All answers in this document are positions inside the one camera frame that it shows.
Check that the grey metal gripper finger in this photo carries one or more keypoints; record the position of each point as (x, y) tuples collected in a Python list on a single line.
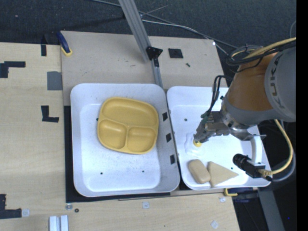
[(198, 133), (207, 135)]

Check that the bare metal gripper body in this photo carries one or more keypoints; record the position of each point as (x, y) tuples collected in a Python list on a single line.
[(217, 125)]

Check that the white and yellow fried egg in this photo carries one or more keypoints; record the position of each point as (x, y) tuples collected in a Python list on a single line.
[(192, 149)]

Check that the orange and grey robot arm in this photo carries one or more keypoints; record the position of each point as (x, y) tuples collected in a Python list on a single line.
[(252, 88)]

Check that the white plastic tray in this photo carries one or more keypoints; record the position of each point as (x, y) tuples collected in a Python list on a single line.
[(223, 148), (120, 174)]

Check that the tan bread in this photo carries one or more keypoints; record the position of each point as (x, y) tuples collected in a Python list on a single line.
[(199, 171)]

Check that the tan triangular pizza slice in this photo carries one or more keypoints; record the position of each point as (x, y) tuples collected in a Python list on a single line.
[(219, 174)]

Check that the yellow divided plate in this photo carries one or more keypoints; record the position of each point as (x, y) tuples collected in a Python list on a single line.
[(127, 125)]

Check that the pale wood board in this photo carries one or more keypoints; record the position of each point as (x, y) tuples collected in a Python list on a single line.
[(108, 61)]

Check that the black cylinder on white bracket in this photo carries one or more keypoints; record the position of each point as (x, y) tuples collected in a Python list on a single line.
[(247, 166)]

